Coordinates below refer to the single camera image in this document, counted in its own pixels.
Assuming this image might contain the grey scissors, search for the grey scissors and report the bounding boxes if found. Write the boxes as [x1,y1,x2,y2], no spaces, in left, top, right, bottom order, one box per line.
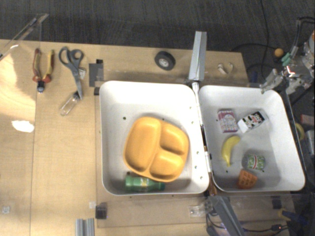
[58,46,85,100]

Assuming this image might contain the white plastic tray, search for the white plastic tray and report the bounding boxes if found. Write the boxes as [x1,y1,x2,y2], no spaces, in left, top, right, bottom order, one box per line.
[98,80,211,196]
[197,85,307,194]

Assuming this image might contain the red and yellow pliers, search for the red and yellow pliers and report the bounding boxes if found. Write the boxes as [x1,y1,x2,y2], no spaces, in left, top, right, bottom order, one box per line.
[32,48,56,93]

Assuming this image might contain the green and white can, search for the green and white can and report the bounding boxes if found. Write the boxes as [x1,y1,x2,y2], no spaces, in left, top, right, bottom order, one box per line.
[241,154,266,171]

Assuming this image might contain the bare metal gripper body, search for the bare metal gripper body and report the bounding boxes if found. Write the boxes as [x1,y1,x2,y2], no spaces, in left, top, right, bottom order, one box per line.
[283,40,315,85]

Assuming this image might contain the pink and white packet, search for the pink and white packet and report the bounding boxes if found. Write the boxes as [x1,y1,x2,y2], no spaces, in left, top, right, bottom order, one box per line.
[217,109,239,134]

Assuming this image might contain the orange waffle biscuit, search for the orange waffle biscuit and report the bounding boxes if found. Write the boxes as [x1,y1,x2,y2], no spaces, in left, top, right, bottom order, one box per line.
[237,169,258,190]

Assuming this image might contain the black tape roll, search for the black tape roll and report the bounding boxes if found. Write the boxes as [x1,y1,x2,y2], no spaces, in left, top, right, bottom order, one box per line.
[154,51,176,71]

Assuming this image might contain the white and black carton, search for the white and black carton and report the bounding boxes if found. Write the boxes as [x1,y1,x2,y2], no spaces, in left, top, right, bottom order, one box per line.
[237,111,269,134]

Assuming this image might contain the clear plastic bottle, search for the clear plastic bottle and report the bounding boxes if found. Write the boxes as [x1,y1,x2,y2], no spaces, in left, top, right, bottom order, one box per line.
[59,92,81,117]

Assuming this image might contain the green plastic bottle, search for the green plastic bottle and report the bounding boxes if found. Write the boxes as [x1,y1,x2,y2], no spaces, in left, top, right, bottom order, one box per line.
[125,175,166,194]

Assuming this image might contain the yellow banana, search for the yellow banana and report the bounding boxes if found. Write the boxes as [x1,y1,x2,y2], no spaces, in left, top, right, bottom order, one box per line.
[221,135,242,168]

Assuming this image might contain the orange divided plate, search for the orange divided plate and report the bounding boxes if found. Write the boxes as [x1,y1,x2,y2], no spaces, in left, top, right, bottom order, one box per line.
[123,116,190,183]

